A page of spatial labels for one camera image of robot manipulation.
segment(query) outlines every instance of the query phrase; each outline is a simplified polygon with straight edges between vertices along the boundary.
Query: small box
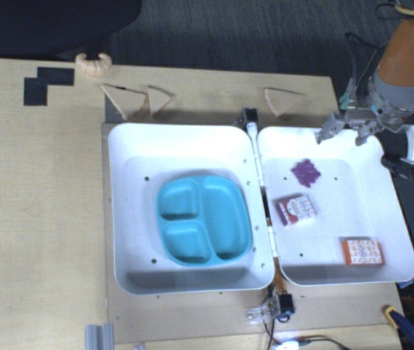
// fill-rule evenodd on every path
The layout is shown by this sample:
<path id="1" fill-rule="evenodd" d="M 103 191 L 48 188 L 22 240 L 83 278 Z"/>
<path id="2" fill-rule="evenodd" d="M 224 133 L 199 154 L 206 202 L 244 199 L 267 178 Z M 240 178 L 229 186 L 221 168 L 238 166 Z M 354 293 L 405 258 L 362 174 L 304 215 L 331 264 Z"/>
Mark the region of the small box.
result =
<path id="1" fill-rule="evenodd" d="M 347 265 L 381 265 L 382 251 L 374 240 L 345 240 L 343 242 Z"/>
<path id="2" fill-rule="evenodd" d="M 293 225 L 316 216 L 316 210 L 308 195 L 287 198 L 279 201 L 276 207 L 284 225 Z"/>

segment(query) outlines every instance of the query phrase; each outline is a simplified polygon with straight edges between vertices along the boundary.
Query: blue plate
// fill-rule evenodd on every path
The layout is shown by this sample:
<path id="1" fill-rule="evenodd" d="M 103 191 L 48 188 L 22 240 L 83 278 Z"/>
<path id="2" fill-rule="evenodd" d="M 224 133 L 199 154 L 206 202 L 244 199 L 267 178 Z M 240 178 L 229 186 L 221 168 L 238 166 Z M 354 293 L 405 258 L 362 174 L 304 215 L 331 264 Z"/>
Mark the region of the blue plate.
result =
<path id="1" fill-rule="evenodd" d="M 181 265 L 218 265 L 251 247 L 251 225 L 241 191 L 221 176 L 191 176 L 166 183 L 157 196 L 160 237 Z"/>

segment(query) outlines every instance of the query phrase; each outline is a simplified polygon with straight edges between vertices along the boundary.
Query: purple object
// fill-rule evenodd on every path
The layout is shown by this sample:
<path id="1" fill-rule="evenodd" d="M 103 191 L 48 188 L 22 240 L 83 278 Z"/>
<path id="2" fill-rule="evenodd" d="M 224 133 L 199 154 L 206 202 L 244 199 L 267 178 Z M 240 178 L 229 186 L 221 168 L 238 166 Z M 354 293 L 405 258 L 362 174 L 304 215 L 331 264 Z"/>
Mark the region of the purple object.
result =
<path id="1" fill-rule="evenodd" d="M 292 173 L 296 176 L 298 182 L 307 188 L 311 188 L 311 184 L 314 184 L 317 178 L 321 176 L 311 160 L 307 158 L 292 168 Z"/>

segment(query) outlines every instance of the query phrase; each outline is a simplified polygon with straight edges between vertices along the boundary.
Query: wooden table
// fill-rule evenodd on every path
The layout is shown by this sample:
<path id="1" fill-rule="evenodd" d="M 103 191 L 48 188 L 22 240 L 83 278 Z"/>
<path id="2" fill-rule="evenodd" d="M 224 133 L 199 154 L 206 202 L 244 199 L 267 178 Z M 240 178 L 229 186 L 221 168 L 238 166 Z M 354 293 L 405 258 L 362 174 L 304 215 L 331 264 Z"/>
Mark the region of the wooden table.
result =
<path id="1" fill-rule="evenodd" d="M 100 79 L 76 72 L 74 85 L 48 85 L 47 106 L 24 106 L 24 78 L 36 78 L 38 67 L 73 69 L 74 64 L 0 60 L 1 350 L 84 349 L 86 325 L 108 320 L 101 143 L 105 102 L 99 85 L 140 91 L 151 85 L 171 93 L 173 100 L 159 117 L 151 118 L 147 110 L 136 116 L 136 122 L 147 123 L 231 124 L 242 108 L 256 107 L 262 125 L 318 126 L 337 105 L 325 77 L 113 66 Z M 302 93 L 304 102 L 277 120 L 265 103 L 264 88 Z M 383 304 L 401 310 L 394 284 L 302 289 L 289 284 L 297 314 L 289 326 L 278 326 L 278 338 L 319 334 L 353 350 L 401 348 L 381 313 Z M 235 297 L 224 293 L 222 305 L 242 311 L 243 302 Z M 153 336 L 146 339 L 168 338 L 164 322 L 150 324 L 145 330 Z M 243 335 L 227 332 L 146 346 L 259 350 L 268 340 L 261 327 Z M 185 328 L 182 337 L 195 333 Z"/>

